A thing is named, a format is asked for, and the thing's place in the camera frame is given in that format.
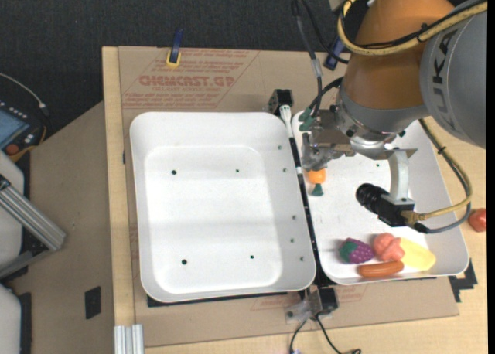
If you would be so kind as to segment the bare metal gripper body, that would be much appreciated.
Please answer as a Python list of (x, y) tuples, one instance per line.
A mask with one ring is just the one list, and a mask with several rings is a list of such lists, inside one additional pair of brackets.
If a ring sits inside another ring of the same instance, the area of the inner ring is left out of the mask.
[(397, 136), (369, 128), (343, 108), (320, 110), (308, 133), (308, 158), (333, 160), (361, 154), (377, 159)]

